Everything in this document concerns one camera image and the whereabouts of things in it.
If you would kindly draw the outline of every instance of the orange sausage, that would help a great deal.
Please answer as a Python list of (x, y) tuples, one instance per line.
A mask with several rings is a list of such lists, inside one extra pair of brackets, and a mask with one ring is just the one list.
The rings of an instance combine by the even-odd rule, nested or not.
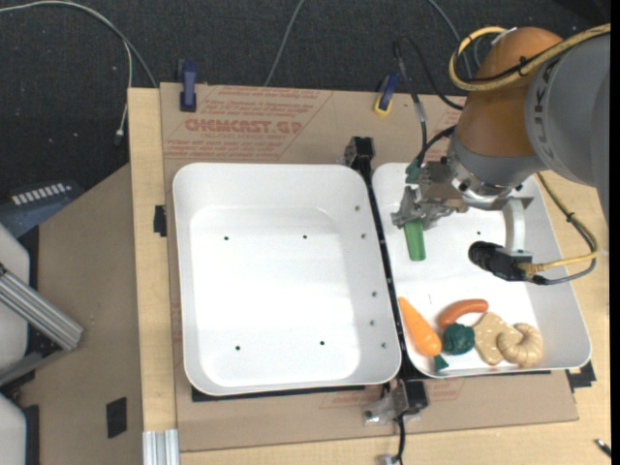
[(419, 351), (427, 357), (436, 357), (442, 351), (442, 340), (433, 327), (404, 297), (398, 298), (405, 326), (411, 332)]
[(488, 310), (488, 301), (485, 299), (462, 299), (450, 305), (439, 316), (437, 324), (442, 329), (454, 324), (459, 317), (470, 313), (484, 313)]

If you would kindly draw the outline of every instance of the gray plastic object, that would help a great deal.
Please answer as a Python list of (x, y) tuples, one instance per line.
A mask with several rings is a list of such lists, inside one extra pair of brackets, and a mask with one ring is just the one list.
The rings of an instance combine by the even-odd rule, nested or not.
[(602, 35), (543, 64), (528, 91), (525, 123), (542, 162), (597, 188), (609, 223), (611, 37)]

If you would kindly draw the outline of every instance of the empty white tray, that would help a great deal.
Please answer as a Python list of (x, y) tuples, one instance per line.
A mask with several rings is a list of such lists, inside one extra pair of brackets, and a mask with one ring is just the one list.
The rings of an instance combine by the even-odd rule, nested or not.
[[(373, 174), (396, 293), (407, 297), (440, 335), (437, 317), (448, 305), (460, 299), (483, 298), (489, 303), (489, 311), (508, 324), (536, 326), (544, 342), (544, 356), (536, 367), (522, 369), (506, 361), (490, 366), (472, 350), (465, 355), (444, 356), (449, 368), (437, 374), (433, 359), (422, 355), (406, 332), (407, 352), (413, 365), (430, 377), (453, 377), (576, 368), (585, 364), (590, 359), (590, 338), (571, 283), (536, 286), (508, 282), (470, 262), (468, 250), (475, 241), (505, 244), (506, 227), (501, 211), (470, 208), (465, 213), (440, 219), (435, 228), (424, 232), (426, 260), (409, 259), (404, 231), (396, 228), (390, 217), (400, 205), (406, 167), (406, 164), (385, 164)], [(561, 258), (536, 181), (529, 178), (514, 195), (534, 198), (525, 211), (525, 247), (534, 254), (534, 262)], [(543, 275), (563, 277), (567, 271), (558, 267)], [(480, 316), (468, 314), (459, 322), (472, 326)]]
[(216, 396), (381, 384), (401, 355), (361, 176), (195, 163), (173, 181), (185, 371)]

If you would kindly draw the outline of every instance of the black carpet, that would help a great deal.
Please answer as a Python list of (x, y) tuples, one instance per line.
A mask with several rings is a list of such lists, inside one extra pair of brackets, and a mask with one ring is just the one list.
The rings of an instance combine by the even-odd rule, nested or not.
[[(0, 8), (36, 0), (0, 0)], [(199, 81), (264, 84), (299, 0), (73, 0), (124, 33), (157, 81), (192, 58)], [(535, 25), (562, 37), (608, 21), (605, 4), (578, 0), (434, 0), (464, 36), (485, 25)], [(462, 93), (447, 66), (456, 39), (426, 0), (307, 0), (271, 86), (375, 90), (407, 34), (440, 90)], [(418, 93), (433, 93), (405, 50)], [(138, 63), (134, 86), (150, 86)], [(125, 102), (127, 55), (87, 13), (35, 8), (0, 14), (0, 200), (20, 185), (72, 178), (89, 189), (128, 161), (113, 144)]]

